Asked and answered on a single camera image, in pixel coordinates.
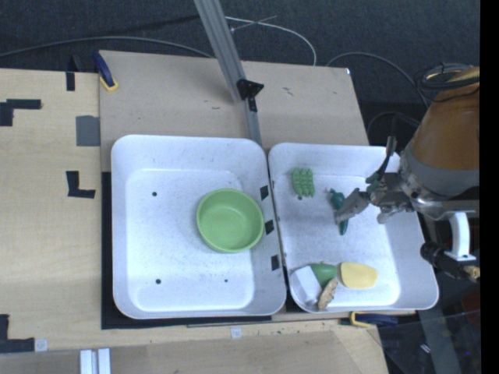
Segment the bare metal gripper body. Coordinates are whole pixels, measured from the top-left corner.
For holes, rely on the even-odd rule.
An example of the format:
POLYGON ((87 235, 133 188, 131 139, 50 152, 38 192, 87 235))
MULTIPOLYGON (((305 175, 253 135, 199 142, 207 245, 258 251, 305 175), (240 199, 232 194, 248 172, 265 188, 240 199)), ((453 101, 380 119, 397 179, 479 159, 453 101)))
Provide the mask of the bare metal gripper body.
POLYGON ((480 216, 480 198, 477 187, 457 196, 444 196, 425 188, 415 175, 385 173, 368 186, 370 202, 378 206, 416 211, 429 218, 450 218, 455 213, 468 217, 480 216))

